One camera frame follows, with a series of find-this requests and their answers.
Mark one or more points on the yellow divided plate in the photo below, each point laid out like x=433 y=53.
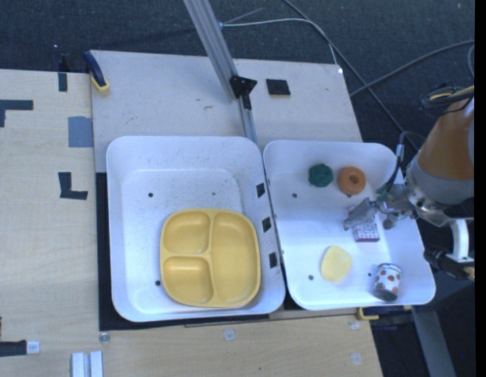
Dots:
x=231 y=257

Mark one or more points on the orange doughnut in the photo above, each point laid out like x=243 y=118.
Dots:
x=344 y=185

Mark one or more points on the white and red carton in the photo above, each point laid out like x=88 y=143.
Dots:
x=366 y=233

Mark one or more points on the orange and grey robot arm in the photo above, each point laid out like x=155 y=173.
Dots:
x=446 y=151

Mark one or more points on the black cylinder on white bracket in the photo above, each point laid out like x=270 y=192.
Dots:
x=458 y=242

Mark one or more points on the white plastic tray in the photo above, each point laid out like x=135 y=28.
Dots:
x=305 y=230
x=187 y=187

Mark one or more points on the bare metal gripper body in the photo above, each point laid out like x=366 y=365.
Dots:
x=419 y=206

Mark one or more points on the white can with strawberry print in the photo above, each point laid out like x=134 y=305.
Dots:
x=388 y=281

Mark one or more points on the green broccoli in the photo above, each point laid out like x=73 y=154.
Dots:
x=320 y=175

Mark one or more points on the pale yellow biscuit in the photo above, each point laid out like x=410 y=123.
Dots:
x=336 y=264

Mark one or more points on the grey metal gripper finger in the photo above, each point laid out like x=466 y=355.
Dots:
x=390 y=222
x=359 y=213

